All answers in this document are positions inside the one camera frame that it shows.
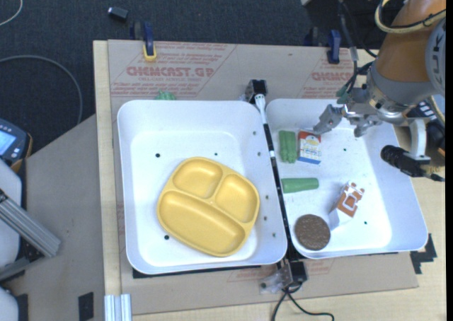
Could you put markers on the black cylinder on white bracket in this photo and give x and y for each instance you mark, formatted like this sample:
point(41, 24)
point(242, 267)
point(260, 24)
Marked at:
point(401, 160)

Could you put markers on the yellow divided plate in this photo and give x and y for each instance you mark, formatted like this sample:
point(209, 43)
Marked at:
point(201, 213)

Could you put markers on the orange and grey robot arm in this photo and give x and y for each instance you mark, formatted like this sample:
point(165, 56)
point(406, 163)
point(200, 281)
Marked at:
point(403, 51)

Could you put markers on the green asparagus bundle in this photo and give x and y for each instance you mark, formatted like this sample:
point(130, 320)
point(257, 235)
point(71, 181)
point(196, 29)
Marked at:
point(287, 146)

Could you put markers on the brown cardboard board red print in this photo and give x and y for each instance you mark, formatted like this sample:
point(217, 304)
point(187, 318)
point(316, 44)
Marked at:
point(219, 72)

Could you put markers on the small black box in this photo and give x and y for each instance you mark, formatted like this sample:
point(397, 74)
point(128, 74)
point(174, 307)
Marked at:
point(118, 13)

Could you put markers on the red and white carton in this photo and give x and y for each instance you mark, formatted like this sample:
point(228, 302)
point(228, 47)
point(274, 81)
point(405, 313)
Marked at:
point(309, 148)

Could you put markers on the orange and white carton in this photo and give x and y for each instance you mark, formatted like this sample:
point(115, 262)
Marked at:
point(348, 203)

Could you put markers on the white plastic tray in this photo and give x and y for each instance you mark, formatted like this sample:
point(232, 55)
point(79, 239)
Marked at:
point(382, 185)
point(148, 185)

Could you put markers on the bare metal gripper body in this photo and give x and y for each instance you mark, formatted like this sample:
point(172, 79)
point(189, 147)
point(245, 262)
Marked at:
point(361, 107)

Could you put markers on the thin black and white rod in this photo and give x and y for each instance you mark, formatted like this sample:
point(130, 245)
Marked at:
point(273, 157)

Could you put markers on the brown round biscuit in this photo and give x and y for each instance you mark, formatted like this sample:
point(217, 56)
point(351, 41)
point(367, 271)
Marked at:
point(312, 232)

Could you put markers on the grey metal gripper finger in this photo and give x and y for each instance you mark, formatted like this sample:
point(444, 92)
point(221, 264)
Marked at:
point(362, 129)
point(329, 119)

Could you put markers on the green cucumber piece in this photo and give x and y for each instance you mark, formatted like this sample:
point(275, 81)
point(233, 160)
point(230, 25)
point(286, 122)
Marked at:
point(299, 185)

